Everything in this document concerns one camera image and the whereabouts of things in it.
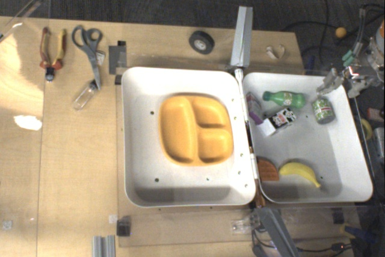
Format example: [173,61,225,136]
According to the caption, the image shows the white plastic tray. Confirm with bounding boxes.
[121,66,257,208]
[241,72,375,204]

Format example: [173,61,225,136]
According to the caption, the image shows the brown bread slice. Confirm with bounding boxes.
[256,156,281,183]

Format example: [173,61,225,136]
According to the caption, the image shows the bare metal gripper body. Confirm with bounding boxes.
[341,65,378,98]

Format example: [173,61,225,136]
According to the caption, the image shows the red and yellow pliers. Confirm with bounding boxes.
[39,26,68,82]

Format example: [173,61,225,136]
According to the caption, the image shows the black and white milk carton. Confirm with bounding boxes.
[260,108,297,137]

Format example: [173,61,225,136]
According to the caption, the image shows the green and white can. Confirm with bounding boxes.
[311,96,336,125]

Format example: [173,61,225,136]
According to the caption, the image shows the orange divided plate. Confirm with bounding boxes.
[158,94,235,167]

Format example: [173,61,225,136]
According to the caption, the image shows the grey scissors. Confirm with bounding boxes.
[71,25,105,91]

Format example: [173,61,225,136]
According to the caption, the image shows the black tape roll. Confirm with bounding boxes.
[188,29,215,55]

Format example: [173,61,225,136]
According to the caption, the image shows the yellow banana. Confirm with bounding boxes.
[278,161,322,189]

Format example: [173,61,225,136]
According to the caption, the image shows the purple and white carton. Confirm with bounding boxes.
[245,91,264,125]

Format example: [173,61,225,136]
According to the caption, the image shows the green plastic bottle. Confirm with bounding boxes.
[262,90,307,109]

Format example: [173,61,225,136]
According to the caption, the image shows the clear plastic bottle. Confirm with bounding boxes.
[72,79,99,111]

